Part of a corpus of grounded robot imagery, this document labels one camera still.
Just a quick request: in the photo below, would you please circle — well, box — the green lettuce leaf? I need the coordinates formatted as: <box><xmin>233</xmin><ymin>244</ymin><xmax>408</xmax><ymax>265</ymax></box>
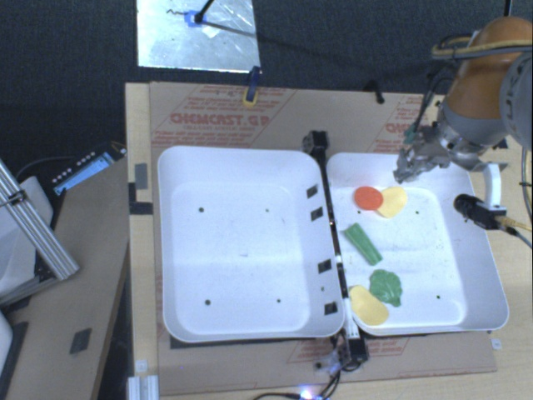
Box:
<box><xmin>368</xmin><ymin>268</ymin><xmax>404</xmax><ymax>308</ymax></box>

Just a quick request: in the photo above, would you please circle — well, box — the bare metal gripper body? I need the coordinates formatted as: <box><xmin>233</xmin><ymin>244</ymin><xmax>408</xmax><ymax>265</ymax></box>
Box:
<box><xmin>398</xmin><ymin>124</ymin><xmax>491</xmax><ymax>174</ymax></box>

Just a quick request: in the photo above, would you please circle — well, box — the yellow oval slice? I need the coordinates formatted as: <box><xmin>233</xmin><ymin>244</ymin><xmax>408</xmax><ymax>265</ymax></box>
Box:
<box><xmin>348</xmin><ymin>284</ymin><xmax>391</xmax><ymax>328</ymax></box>
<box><xmin>376</xmin><ymin>186</ymin><xmax>409</xmax><ymax>219</ymax></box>

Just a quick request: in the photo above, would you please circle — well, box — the black cylinder on white bracket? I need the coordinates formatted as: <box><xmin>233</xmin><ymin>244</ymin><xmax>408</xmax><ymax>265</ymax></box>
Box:
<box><xmin>453</xmin><ymin>162</ymin><xmax>510</xmax><ymax>231</ymax></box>

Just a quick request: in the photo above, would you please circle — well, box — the white plastic tray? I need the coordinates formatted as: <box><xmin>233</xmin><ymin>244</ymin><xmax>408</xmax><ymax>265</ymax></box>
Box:
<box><xmin>326</xmin><ymin>152</ymin><xmax>511</xmax><ymax>338</ymax></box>
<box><xmin>157</xmin><ymin>145</ymin><xmax>347</xmax><ymax>344</ymax></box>

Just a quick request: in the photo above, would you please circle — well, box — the thin black and white rod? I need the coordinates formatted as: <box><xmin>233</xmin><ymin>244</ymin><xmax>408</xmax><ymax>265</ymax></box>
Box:
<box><xmin>315</xmin><ymin>147</ymin><xmax>360</xmax><ymax>341</ymax></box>

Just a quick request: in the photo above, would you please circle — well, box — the black block with thin wires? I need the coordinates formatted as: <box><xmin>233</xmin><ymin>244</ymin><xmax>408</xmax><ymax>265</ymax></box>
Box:
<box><xmin>331</xmin><ymin>334</ymin><xmax>370</xmax><ymax>371</ymax></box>
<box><xmin>301</xmin><ymin>130</ymin><xmax>331</xmax><ymax>155</ymax></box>

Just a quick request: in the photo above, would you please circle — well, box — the green celery stick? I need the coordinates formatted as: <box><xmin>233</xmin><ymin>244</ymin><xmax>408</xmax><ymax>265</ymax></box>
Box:
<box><xmin>343</xmin><ymin>222</ymin><xmax>384</xmax><ymax>267</ymax></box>

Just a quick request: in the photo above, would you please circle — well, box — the brown cardboard board red print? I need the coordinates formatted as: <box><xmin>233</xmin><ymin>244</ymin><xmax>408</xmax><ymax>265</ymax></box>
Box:
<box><xmin>147</xmin><ymin>81</ymin><xmax>499</xmax><ymax>396</ymax></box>

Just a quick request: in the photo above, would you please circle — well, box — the orange round slice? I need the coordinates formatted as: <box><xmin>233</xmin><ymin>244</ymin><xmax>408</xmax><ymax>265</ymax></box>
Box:
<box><xmin>354</xmin><ymin>186</ymin><xmax>384</xmax><ymax>212</ymax></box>

